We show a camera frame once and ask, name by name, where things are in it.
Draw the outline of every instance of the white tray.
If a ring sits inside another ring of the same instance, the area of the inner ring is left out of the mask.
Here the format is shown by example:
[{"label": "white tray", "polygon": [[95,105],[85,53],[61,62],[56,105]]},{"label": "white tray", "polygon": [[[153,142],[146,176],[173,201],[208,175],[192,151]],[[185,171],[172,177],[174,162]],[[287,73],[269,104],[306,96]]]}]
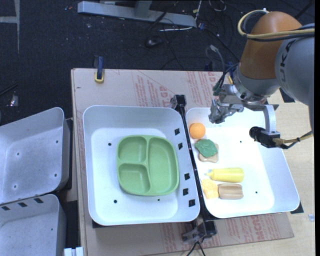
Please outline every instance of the white tray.
[{"label": "white tray", "polygon": [[210,108],[192,108],[186,113],[187,126],[198,122],[204,124],[206,134],[203,139],[210,139],[219,146],[217,163],[202,162],[194,147],[198,140],[190,138],[199,178],[208,179],[205,173],[213,168],[243,168],[244,197],[225,200],[204,196],[208,211],[217,218],[231,218],[295,210],[300,199],[282,149],[266,148],[249,135],[251,127],[265,127],[263,112],[245,109],[221,124],[210,123],[209,114]]},{"label": "white tray", "polygon": [[[112,226],[188,222],[198,216],[197,185],[178,112],[164,107],[96,105],[84,112],[83,129],[88,207],[96,223]],[[179,166],[179,185],[173,193],[139,196],[121,189],[116,151],[121,138],[130,135],[160,136],[173,144]]]},{"label": "white tray", "polygon": [[0,126],[0,205],[44,195],[69,179],[70,130],[59,107]]},{"label": "white tray", "polygon": [[1,256],[61,256],[66,216],[58,198],[47,194],[0,206]]}]

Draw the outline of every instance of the black hole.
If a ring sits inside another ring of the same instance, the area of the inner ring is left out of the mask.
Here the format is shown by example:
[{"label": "black hole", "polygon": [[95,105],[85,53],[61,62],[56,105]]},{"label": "black hole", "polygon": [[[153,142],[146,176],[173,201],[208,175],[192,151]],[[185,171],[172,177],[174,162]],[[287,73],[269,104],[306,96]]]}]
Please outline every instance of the black hole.
[{"label": "black hole", "polygon": [[195,205],[196,205],[196,200],[194,199],[189,200],[189,207],[195,206]]},{"label": "black hole", "polygon": [[34,198],[34,201],[36,201],[38,204],[43,204],[44,201],[42,201],[40,198]]},{"label": "black hole", "polygon": [[189,189],[188,188],[184,188],[183,189],[183,195],[188,195],[189,194]]},{"label": "black hole", "polygon": [[24,202],[18,202],[18,205],[20,205],[21,207],[27,207],[28,206]]}]

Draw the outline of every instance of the toy orange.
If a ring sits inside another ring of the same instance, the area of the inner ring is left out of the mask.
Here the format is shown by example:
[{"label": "toy orange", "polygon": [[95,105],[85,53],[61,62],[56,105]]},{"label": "toy orange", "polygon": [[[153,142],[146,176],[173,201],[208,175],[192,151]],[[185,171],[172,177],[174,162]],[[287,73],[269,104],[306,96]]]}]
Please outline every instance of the toy orange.
[{"label": "toy orange", "polygon": [[201,139],[206,134],[206,127],[200,122],[195,122],[190,125],[189,134],[193,139]]}]

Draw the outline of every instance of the yellow bottle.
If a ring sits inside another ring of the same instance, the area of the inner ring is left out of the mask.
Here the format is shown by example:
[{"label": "yellow bottle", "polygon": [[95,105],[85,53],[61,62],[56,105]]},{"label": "yellow bottle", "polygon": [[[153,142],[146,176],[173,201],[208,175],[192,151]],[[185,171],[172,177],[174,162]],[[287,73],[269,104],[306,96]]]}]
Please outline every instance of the yellow bottle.
[{"label": "yellow bottle", "polygon": [[212,169],[206,175],[214,181],[230,183],[240,183],[245,177],[244,170],[239,167]]}]

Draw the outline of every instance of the computer mouse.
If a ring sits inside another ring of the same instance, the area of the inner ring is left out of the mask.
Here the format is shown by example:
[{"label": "computer mouse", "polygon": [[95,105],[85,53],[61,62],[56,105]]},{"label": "computer mouse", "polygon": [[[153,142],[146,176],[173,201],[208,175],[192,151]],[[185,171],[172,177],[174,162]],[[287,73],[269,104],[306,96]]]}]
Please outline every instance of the computer mouse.
[{"label": "computer mouse", "polygon": [[145,47],[147,48],[152,48],[155,46],[158,46],[160,44],[162,44],[164,41],[161,39],[161,37],[157,34],[153,34],[149,37],[147,37],[147,39],[144,42]]}]

